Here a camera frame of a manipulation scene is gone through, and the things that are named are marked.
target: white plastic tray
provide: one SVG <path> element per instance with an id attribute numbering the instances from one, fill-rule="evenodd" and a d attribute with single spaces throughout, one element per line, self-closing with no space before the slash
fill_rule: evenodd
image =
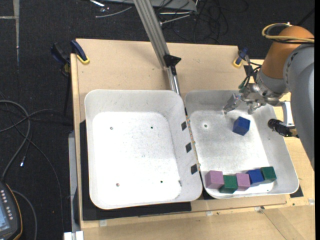
<path id="1" fill-rule="evenodd" d="M 89 193 L 101 209 L 189 202 L 202 193 L 183 100 L 170 90 L 85 97 Z"/>
<path id="2" fill-rule="evenodd" d="M 286 143 L 268 127 L 269 119 L 276 118 L 273 107 L 266 105 L 249 115 L 248 106 L 242 103 L 225 115 L 223 108 L 233 93 L 237 91 L 197 90 L 185 97 L 202 179 L 210 170 L 234 175 L 273 166 L 277 180 L 233 194 L 206 187 L 205 190 L 217 199 L 294 193 L 299 180 Z M 250 129 L 244 136 L 232 131 L 239 116 L 250 120 Z"/>

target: black floor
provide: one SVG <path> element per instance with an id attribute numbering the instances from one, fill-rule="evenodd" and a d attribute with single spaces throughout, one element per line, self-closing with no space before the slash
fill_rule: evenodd
<path id="1" fill-rule="evenodd" d="M 315 33 L 315 14 L 305 18 L 315 7 L 315 0 L 201 0 L 198 5 L 200 15 L 163 25 L 167 42 L 247 47 L 251 58 L 263 59 L 271 45 L 261 36 L 265 26 L 302 23 Z M 111 14 L 129 5 L 109 2 L 107 7 Z M 0 0 L 0 17 L 12 16 L 13 10 L 12 0 Z M 0 18 L 0 92 L 25 107 L 29 114 L 44 109 L 57 111 L 33 117 L 36 120 L 31 121 L 30 138 L 43 153 L 27 142 L 5 177 L 12 189 L 23 193 L 33 204 L 40 240 L 58 240 L 63 231 L 71 231 L 68 135 L 73 129 L 69 124 L 72 104 L 70 100 L 68 118 L 62 117 L 67 79 L 52 58 L 50 47 L 59 42 L 69 53 L 69 42 L 75 38 L 148 40 L 135 7 L 118 15 L 95 18 L 103 14 L 87 0 L 20 0 L 18 58 L 16 21 Z M 176 16 L 161 15 L 160 20 Z M 10 104 L 8 108 L 13 113 L 0 103 L 1 174 L 24 140 L 15 127 L 3 131 L 13 125 L 12 120 L 18 122 L 22 118 L 19 109 Z M 26 134 L 27 126 L 23 122 L 18 129 Z M 20 167 L 26 153 L 25 165 Z M 17 199 L 24 223 L 21 239 L 33 239 L 32 211 L 23 199 Z"/>

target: colored block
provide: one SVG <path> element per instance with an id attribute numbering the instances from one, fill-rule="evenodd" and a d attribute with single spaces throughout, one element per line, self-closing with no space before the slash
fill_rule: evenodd
<path id="1" fill-rule="evenodd" d="M 263 183 L 271 183 L 277 179 L 276 172 L 273 166 L 261 167 L 260 170 L 264 178 Z"/>
<path id="2" fill-rule="evenodd" d="M 236 173 L 236 182 L 238 184 L 238 191 L 246 191 L 251 187 L 250 177 L 247 173 Z"/>
<path id="3" fill-rule="evenodd" d="M 239 116 L 238 119 L 235 120 L 233 123 L 232 131 L 236 134 L 244 136 L 249 131 L 249 128 L 250 120 Z"/>
<path id="4" fill-rule="evenodd" d="M 260 169 L 248 170 L 246 173 L 249 175 L 251 187 L 258 186 L 265 180 Z"/>
<path id="5" fill-rule="evenodd" d="M 205 175 L 205 187 L 208 189 L 219 189 L 225 184 L 222 171 L 210 170 Z"/>
<path id="6" fill-rule="evenodd" d="M 220 193 L 232 194 L 238 189 L 237 177 L 235 175 L 223 175 L 224 185 L 219 188 Z"/>

